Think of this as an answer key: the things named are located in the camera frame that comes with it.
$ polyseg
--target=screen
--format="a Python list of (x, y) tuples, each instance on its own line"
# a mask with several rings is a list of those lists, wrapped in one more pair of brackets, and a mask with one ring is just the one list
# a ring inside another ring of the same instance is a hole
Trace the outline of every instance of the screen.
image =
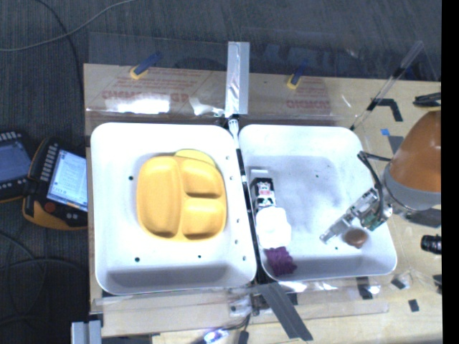
[(30, 158), (20, 142), (0, 146), (0, 182), (27, 176)]
[(86, 159), (61, 150), (47, 198), (87, 211)]

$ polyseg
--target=gray floor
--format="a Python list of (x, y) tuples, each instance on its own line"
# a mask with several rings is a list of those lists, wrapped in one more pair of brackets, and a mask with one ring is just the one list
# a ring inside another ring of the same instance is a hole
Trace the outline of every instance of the gray floor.
[[(310, 58), (308, 75), (382, 79), (422, 41), (405, 79), (441, 78), (442, 0), (138, 0), (68, 38), (21, 49), (71, 32), (119, 1), (0, 0), (0, 131), (27, 132), (35, 147), (49, 135), (81, 143), (82, 64), (108, 59), (107, 47), (90, 46), (91, 32), (249, 41), (257, 72), (289, 72), (299, 49)], [(324, 54), (329, 61), (320, 60)], [(136, 62), (129, 52), (123, 57)], [(0, 232), (0, 343), (69, 343), (70, 323), (87, 318), (86, 233), (24, 222), (21, 201), (0, 204)], [(48, 262), (24, 262), (30, 257), (8, 237)]]

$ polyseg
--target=yellow bowl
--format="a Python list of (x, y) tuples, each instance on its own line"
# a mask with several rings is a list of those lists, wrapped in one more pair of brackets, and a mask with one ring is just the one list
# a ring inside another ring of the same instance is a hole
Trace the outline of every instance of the yellow bowl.
[(222, 174), (197, 150), (149, 159), (138, 175), (137, 217), (158, 238), (190, 242), (215, 237), (227, 218)]

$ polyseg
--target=black device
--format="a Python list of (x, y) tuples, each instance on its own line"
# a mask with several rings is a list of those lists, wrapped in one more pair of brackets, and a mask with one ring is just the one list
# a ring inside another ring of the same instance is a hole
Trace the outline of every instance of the black device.
[(0, 133), (0, 202), (24, 196), (32, 154), (25, 134)]
[(59, 138), (45, 139), (27, 175), (22, 205), (24, 218), (47, 228), (87, 226), (86, 159), (69, 151)]

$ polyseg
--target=button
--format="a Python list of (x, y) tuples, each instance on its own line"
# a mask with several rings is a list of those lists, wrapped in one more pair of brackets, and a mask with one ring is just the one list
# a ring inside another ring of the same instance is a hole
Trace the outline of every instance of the button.
[(47, 213), (54, 213), (56, 211), (56, 204), (55, 203), (52, 203), (51, 201), (48, 201), (45, 205), (44, 205), (44, 210), (47, 212)]

